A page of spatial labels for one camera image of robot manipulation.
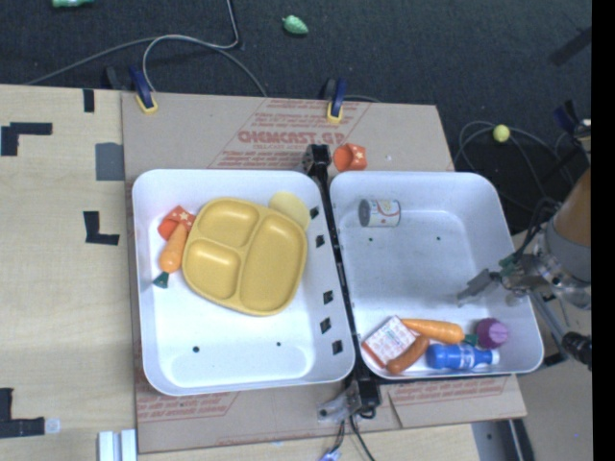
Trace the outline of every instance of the blue and yellow clamp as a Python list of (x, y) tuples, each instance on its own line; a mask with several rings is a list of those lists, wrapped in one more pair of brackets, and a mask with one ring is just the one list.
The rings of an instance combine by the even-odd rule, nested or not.
[(331, 123), (339, 123), (342, 120), (342, 103), (344, 102), (344, 95), (346, 94), (347, 87), (348, 83), (345, 79), (337, 79), (335, 93), (327, 106), (327, 120)]
[(143, 72), (134, 65), (129, 67), (131, 79), (135, 86), (136, 102), (145, 114), (153, 114), (158, 110), (158, 103), (152, 96), (150, 86), (147, 85)]

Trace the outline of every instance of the carrot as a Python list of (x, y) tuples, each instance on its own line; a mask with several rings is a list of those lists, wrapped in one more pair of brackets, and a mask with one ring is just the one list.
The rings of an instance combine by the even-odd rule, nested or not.
[(386, 370), (391, 374), (401, 374), (414, 362), (421, 358), (421, 356), (427, 351), (429, 345), (430, 339), (424, 334), (420, 334), (404, 353), (388, 361), (386, 364)]
[(412, 331), (449, 345), (459, 343), (465, 338), (463, 329), (455, 323), (430, 319), (403, 319), (402, 323)]
[(176, 272), (182, 266), (185, 241), (188, 238), (188, 229), (184, 224), (178, 224), (171, 233), (158, 260), (162, 273), (156, 277), (154, 284), (166, 288), (169, 274)]

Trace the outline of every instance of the blue bottle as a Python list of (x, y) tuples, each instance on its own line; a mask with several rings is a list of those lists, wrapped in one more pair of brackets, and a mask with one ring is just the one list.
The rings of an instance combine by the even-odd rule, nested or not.
[(473, 369), (479, 364), (497, 364), (500, 361), (498, 351), (479, 350), (465, 343), (430, 345), (425, 357), (433, 369)]

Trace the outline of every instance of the can lid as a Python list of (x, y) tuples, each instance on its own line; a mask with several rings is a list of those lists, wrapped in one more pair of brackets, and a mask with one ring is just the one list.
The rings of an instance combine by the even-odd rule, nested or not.
[(491, 365), (496, 365), (500, 363), (500, 352), (497, 350), (491, 351)]

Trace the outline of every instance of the white tray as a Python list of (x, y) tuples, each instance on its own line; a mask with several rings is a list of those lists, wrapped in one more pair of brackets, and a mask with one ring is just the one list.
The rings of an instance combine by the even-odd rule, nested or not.
[[(188, 288), (181, 271), (167, 289), (152, 284), (164, 244), (157, 227), (173, 207), (196, 214), (220, 197), (267, 205), (282, 190), (318, 210), (307, 229), (302, 281), (283, 312), (254, 317), (211, 303)], [(313, 180), (282, 171), (155, 170), (136, 180), (133, 205), (143, 366), (154, 387), (183, 396), (331, 382), (351, 372), (355, 351)]]
[[(498, 194), (470, 173), (348, 172), (335, 177), (331, 197), (357, 333), (362, 340), (391, 316), (458, 323), (466, 333), (494, 317), (509, 328), (500, 363), (471, 371), (430, 369), (425, 358), (400, 376), (363, 359), (390, 380), (527, 373), (543, 359), (543, 343), (529, 300), (505, 303), (499, 288), (459, 308), (455, 295), (481, 270), (499, 271), (513, 251)], [(362, 199), (397, 200), (398, 227), (362, 227)]]

